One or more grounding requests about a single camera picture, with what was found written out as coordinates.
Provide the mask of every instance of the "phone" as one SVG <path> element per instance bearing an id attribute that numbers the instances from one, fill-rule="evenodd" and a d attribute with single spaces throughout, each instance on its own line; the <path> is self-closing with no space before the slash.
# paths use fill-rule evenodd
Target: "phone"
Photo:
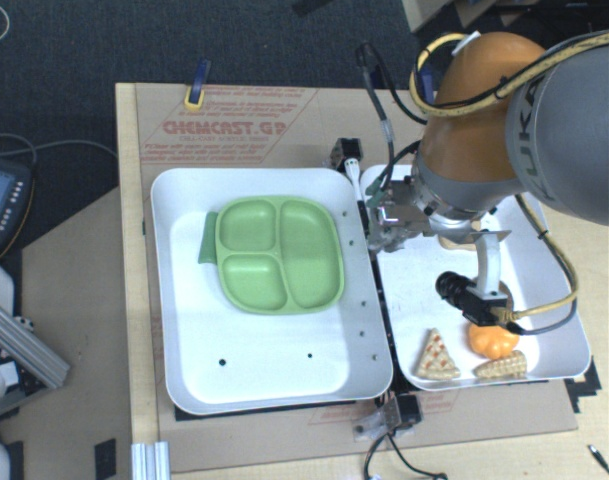
<path id="1" fill-rule="evenodd" d="M 0 158 L 0 252 L 16 238 L 33 195 L 33 173 L 25 165 Z"/>

